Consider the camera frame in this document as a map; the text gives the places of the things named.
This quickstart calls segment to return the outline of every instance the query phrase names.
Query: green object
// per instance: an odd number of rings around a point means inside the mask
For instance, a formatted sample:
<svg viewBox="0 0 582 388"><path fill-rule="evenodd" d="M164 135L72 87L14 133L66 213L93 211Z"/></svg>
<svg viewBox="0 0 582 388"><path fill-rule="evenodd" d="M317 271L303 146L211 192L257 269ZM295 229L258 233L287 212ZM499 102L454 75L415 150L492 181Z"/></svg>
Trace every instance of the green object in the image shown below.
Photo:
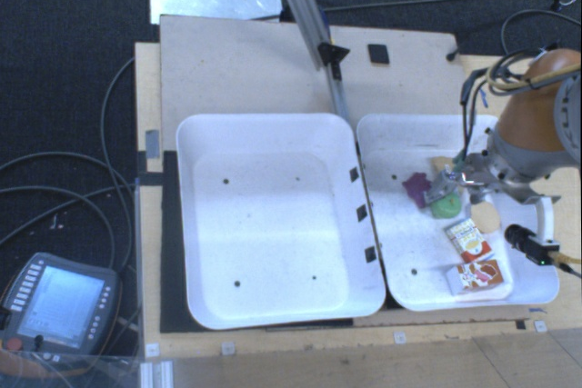
<svg viewBox="0 0 582 388"><path fill-rule="evenodd" d="M451 193L434 201L430 210L435 218L453 218L461 212L461 199L457 193Z"/></svg>

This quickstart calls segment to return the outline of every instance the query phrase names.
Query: beige round object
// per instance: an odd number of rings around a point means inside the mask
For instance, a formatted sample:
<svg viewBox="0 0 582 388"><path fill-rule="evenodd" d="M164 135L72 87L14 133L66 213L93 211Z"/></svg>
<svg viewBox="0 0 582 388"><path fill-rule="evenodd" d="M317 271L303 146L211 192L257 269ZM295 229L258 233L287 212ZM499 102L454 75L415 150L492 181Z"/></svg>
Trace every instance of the beige round object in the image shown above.
<svg viewBox="0 0 582 388"><path fill-rule="evenodd" d="M499 213L491 203L471 205L471 218L481 233L493 233L501 226Z"/></svg>

